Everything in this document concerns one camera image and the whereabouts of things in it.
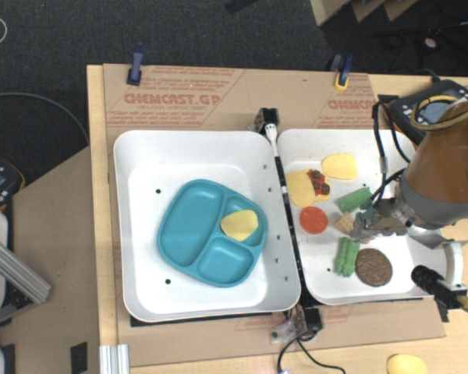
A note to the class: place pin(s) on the white plastic tray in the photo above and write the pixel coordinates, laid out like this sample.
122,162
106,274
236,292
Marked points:
203,150
323,283

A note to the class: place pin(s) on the black cylinder on white bracket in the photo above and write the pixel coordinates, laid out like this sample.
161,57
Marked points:
454,263

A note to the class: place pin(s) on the yellow potato chip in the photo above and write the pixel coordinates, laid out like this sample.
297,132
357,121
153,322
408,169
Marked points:
238,225
298,189
339,166
405,364

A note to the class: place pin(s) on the thin black and white rod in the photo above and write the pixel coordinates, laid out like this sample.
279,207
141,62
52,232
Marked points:
284,193

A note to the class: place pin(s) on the brown round biscuit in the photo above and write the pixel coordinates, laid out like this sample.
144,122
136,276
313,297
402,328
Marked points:
373,267

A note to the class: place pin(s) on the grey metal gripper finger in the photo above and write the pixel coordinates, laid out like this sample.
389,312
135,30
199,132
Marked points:
358,230
370,232

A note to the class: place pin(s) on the green asparagus bundle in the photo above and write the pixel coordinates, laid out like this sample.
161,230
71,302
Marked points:
346,257
353,200

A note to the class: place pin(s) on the red tomato slice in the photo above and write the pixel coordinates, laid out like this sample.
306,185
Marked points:
313,220

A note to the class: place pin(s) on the tan waffle biscuit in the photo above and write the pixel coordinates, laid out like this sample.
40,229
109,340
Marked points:
345,223

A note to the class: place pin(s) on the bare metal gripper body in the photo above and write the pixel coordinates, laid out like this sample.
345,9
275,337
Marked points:
390,216

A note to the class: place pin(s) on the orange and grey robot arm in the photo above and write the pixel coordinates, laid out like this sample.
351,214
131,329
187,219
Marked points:
440,170

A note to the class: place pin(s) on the brown cardboard board, red print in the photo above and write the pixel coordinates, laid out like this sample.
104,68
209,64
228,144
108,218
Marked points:
226,88

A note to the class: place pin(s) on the pizza slice with brown toppings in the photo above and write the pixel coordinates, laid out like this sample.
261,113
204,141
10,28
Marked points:
320,183

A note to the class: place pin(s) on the blue divided plate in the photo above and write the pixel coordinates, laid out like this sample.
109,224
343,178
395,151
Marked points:
189,224

